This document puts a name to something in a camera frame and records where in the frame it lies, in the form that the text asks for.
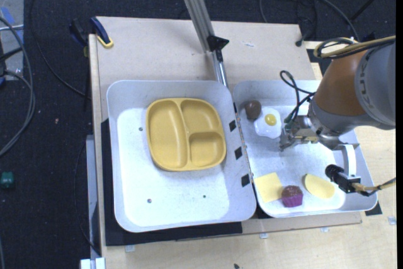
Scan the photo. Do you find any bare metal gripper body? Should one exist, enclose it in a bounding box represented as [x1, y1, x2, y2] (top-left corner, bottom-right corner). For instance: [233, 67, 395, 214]
[284, 115, 341, 150]

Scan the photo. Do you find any white plastic tray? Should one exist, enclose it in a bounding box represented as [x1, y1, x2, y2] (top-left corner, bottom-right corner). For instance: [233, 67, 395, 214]
[232, 79, 379, 219]
[106, 79, 258, 234]

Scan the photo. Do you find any white toy fried egg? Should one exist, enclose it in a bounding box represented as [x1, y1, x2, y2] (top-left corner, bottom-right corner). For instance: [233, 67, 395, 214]
[253, 106, 282, 140]

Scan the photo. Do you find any thin black and white rod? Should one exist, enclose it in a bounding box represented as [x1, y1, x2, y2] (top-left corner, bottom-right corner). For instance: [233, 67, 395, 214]
[233, 101, 255, 186]

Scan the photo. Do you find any yellow toy cheese slice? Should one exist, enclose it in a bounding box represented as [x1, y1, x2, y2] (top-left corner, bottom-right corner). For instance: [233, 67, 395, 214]
[253, 171, 285, 203]

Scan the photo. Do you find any brown toy kiwi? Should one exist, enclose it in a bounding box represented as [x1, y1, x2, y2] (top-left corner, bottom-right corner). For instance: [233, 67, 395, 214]
[244, 100, 263, 122]

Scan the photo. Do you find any purple toy cupcake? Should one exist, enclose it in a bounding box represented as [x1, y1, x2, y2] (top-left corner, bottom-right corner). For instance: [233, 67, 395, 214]
[280, 185, 304, 209]

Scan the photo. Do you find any yellow half-round toy slice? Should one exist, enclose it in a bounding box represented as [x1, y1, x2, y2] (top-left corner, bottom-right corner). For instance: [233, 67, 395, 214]
[302, 173, 336, 200]

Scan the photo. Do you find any yellow divided plate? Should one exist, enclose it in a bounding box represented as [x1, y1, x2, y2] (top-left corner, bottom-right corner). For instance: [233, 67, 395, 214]
[145, 97, 228, 173]

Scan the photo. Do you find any pale brown flat board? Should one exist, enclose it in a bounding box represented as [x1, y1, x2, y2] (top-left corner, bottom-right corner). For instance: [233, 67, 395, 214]
[94, 16, 363, 236]

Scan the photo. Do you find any black cylinder on white bracket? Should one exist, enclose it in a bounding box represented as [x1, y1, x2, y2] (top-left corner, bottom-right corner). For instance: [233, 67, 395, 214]
[324, 143, 362, 195]

